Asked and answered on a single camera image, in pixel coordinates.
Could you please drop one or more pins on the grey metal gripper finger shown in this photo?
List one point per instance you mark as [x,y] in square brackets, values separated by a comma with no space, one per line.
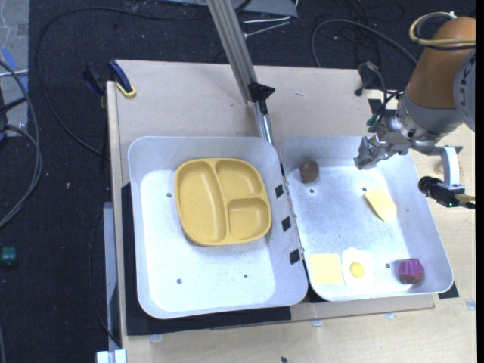
[363,155]
[379,155]

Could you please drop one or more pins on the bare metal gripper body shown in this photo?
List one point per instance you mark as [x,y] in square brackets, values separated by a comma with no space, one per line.
[393,136]

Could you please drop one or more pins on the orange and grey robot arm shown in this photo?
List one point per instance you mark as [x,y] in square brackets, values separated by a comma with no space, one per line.
[435,74]

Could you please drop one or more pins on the yellow cheese wedge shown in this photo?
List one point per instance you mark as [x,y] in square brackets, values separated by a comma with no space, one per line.
[382,204]

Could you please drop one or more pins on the brown kiwi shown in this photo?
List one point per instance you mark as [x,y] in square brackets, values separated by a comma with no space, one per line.
[309,171]

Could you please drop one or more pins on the white plastic tray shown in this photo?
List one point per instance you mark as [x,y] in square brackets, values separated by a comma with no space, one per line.
[340,221]
[211,274]

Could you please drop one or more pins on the thin black and white rod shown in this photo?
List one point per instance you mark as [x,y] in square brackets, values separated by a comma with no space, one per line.
[293,214]

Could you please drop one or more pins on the white fried egg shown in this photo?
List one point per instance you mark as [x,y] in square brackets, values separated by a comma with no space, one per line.
[357,268]

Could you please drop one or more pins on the yellow square cheese slice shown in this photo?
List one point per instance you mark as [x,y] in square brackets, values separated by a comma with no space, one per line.
[326,269]

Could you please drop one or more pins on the purple cupcake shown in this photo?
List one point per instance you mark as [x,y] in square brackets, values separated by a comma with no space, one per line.
[411,272]

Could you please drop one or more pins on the yellow divided plate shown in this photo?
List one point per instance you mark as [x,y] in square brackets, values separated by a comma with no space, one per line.
[223,202]

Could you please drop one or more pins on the pale wood board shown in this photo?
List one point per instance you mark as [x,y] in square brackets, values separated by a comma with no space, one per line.
[189,104]

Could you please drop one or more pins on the black cylinder on white bracket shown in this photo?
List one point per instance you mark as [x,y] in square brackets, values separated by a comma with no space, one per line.
[438,188]

